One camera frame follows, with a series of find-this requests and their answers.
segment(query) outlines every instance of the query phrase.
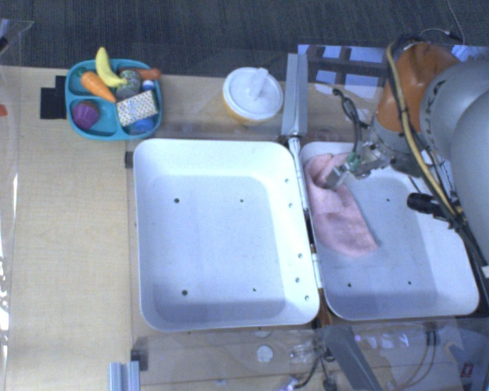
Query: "toy carrot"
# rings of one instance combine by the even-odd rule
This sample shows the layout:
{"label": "toy carrot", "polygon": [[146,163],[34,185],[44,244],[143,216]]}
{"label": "toy carrot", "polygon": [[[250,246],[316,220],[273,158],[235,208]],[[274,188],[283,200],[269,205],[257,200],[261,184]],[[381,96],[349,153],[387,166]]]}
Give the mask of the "toy carrot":
{"label": "toy carrot", "polygon": [[92,94],[97,95],[102,99],[106,99],[111,103],[116,102],[116,97],[114,97],[114,94],[108,89],[108,87],[95,72],[85,71],[80,76],[80,83]]}
{"label": "toy carrot", "polygon": [[120,68],[118,72],[123,72],[127,69],[136,71],[142,80],[159,80],[161,78],[161,70],[159,70],[158,68],[146,69],[146,68],[127,67],[127,68]]}

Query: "metal bracket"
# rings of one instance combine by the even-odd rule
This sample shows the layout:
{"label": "metal bracket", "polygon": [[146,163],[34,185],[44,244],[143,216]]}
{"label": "metal bracket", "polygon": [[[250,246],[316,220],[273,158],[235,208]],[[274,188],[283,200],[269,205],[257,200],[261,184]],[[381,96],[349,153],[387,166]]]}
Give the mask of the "metal bracket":
{"label": "metal bracket", "polygon": [[109,391],[140,391],[139,362],[112,362],[108,368]]}
{"label": "metal bracket", "polygon": [[304,180],[304,171],[301,163],[301,142],[298,138],[288,139],[288,147],[293,156],[293,163],[295,165],[295,173],[297,175],[297,184],[299,186],[299,192],[301,193],[302,209],[305,216],[309,213],[310,206],[308,201],[308,195],[306,190],[306,183]]}
{"label": "metal bracket", "polygon": [[308,131],[308,58],[288,55],[281,136],[304,136]]}
{"label": "metal bracket", "polygon": [[320,274],[320,261],[316,253],[311,254],[311,262],[313,263],[313,271],[315,272],[315,281],[317,283],[317,288],[323,287],[323,279]]}
{"label": "metal bracket", "polygon": [[339,367],[355,390],[382,391],[372,368],[359,349],[353,332],[348,326],[326,326],[320,331],[326,348],[332,353]]}
{"label": "metal bracket", "polygon": [[148,370],[148,338],[140,337],[134,343],[130,351],[130,360],[139,362],[139,370],[145,372]]}

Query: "white lid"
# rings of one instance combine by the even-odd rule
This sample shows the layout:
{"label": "white lid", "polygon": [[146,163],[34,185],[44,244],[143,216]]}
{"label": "white lid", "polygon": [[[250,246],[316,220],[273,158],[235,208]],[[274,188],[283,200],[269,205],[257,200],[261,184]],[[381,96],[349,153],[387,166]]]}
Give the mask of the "white lid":
{"label": "white lid", "polygon": [[222,93],[234,112],[253,121],[270,119],[283,105],[279,82],[264,68],[239,68],[231,72]]}

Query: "yellow cable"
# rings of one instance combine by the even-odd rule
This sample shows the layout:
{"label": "yellow cable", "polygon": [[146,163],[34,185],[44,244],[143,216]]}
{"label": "yellow cable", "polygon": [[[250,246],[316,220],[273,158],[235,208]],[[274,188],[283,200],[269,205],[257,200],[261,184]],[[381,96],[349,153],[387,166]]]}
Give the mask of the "yellow cable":
{"label": "yellow cable", "polygon": [[406,106],[406,102],[404,100],[404,95],[402,91],[402,86],[400,85],[400,76],[399,76],[399,71],[396,68],[396,65],[394,63],[393,55],[391,54],[391,47],[393,44],[389,45],[386,50],[386,56],[388,59],[388,63],[390,64],[391,71],[393,73],[393,78],[394,78],[394,83],[395,83],[395,89],[396,89],[396,95],[395,95],[395,101],[397,102],[399,106],[399,111],[401,112],[401,119],[402,119],[402,127],[403,127],[403,132],[404,136],[406,138],[406,142],[411,149],[411,152],[421,168],[421,171],[424,175],[424,177],[428,180],[430,183],[431,188],[435,191],[435,194],[437,197],[442,201],[444,207],[447,209],[447,211],[453,216],[457,216],[457,212],[455,209],[451,206],[451,203],[449,202],[448,198],[445,196],[443,189],[439,186],[438,182],[436,179],[434,179],[433,174],[430,172],[429,167],[425,163],[424,159],[422,158],[420,149],[416,145],[415,139],[413,138],[412,130],[411,130],[411,124],[409,121],[409,113],[408,113],[408,107]]}

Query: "bin hinge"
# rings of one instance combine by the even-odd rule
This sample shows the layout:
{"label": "bin hinge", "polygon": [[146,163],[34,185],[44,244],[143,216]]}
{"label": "bin hinge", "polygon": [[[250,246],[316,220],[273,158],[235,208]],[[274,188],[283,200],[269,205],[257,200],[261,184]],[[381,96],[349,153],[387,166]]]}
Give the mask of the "bin hinge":
{"label": "bin hinge", "polygon": [[315,282],[317,283],[317,288],[323,287],[323,279],[320,274],[320,260],[316,253],[311,254],[311,262],[313,263],[313,271],[315,273]]}
{"label": "bin hinge", "polygon": [[112,362],[108,367],[108,391],[140,391],[139,362]]}

